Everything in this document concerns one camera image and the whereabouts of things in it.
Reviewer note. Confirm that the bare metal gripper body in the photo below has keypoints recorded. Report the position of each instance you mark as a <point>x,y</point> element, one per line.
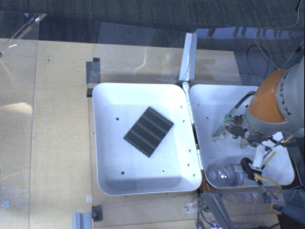
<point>238,126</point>

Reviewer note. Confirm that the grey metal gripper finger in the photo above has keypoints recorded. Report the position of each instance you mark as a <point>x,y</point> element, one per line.
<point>220,133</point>
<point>244,142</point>

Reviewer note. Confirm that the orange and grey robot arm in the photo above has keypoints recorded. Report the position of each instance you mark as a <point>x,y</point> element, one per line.
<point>269,104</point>

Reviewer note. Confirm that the white plastic tray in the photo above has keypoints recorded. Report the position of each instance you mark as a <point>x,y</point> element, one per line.
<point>209,104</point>
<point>143,173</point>

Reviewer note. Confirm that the thin black and white rod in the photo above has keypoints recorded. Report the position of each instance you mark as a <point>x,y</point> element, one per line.
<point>190,113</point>

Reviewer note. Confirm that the clear plastic bottle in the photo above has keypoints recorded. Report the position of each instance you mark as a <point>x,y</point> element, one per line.
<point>226,174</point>

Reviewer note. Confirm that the dark grey ridged block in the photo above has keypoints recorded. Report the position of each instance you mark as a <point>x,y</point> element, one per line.
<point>149,131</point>

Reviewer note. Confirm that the black cylinder on white bracket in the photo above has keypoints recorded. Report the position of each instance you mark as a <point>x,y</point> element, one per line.
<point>247,167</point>

